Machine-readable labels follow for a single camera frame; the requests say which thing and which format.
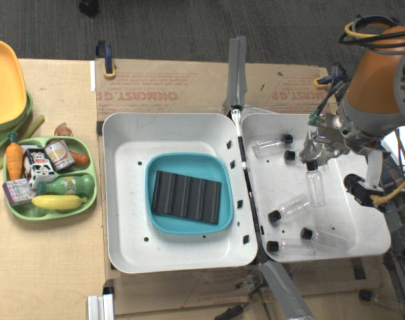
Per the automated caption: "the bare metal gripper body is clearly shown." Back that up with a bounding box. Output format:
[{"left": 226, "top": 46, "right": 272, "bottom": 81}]
[{"left": 312, "top": 113, "right": 352, "bottom": 157}]

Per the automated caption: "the white plastic tray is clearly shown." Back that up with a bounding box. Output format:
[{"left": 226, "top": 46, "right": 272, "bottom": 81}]
[
  {"left": 101, "top": 112, "right": 259, "bottom": 275},
  {"left": 239, "top": 112, "right": 392, "bottom": 264}
]

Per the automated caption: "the blue plate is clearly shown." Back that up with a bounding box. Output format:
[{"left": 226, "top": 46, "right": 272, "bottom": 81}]
[{"left": 144, "top": 151, "right": 234, "bottom": 236}]

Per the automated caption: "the black ribbed rack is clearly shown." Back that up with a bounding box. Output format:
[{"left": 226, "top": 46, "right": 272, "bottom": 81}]
[{"left": 151, "top": 170, "right": 222, "bottom": 226}]

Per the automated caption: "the brown cardboard board red print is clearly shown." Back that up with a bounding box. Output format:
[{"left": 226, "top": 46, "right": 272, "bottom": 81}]
[{"left": 95, "top": 57, "right": 392, "bottom": 316}]

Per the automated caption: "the green divided plate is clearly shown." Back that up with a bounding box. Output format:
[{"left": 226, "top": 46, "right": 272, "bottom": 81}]
[{"left": 2, "top": 135, "right": 99, "bottom": 221}]

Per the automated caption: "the orange sausage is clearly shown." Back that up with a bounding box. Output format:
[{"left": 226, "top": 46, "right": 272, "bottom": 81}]
[{"left": 70, "top": 149, "right": 91, "bottom": 167}]

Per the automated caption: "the green bottle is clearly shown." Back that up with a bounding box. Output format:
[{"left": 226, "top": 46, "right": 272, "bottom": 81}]
[{"left": 36, "top": 173, "right": 96, "bottom": 197}]

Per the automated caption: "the brown onion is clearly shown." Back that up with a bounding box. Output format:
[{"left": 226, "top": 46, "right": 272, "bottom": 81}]
[{"left": 53, "top": 122, "right": 74, "bottom": 138}]

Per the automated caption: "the small red and white can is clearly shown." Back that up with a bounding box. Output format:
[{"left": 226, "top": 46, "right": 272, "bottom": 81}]
[{"left": 43, "top": 139, "right": 76, "bottom": 173}]

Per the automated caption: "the yellow banana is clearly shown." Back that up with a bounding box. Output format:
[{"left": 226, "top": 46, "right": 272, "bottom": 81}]
[{"left": 31, "top": 194, "right": 89, "bottom": 211}]

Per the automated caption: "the white cow print carton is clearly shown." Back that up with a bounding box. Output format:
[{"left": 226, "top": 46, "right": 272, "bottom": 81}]
[{"left": 22, "top": 147, "right": 57, "bottom": 190}]

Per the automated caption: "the green celery stick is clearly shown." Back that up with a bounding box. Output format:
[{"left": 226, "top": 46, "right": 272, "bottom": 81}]
[{"left": 20, "top": 114, "right": 46, "bottom": 140}]

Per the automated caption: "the small purple packet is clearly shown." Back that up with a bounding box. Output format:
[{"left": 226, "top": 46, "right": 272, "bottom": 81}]
[{"left": 2, "top": 177, "right": 38, "bottom": 207}]

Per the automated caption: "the orange carrot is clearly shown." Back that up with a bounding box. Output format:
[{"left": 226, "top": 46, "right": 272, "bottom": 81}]
[{"left": 5, "top": 132, "right": 25, "bottom": 182}]

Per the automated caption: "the yellow plate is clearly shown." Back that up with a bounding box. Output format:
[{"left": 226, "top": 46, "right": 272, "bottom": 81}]
[{"left": 0, "top": 38, "right": 28, "bottom": 128}]

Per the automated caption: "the black cylinder on white bracket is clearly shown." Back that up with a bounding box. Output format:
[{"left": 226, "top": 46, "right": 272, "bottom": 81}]
[{"left": 342, "top": 147, "right": 388, "bottom": 213}]

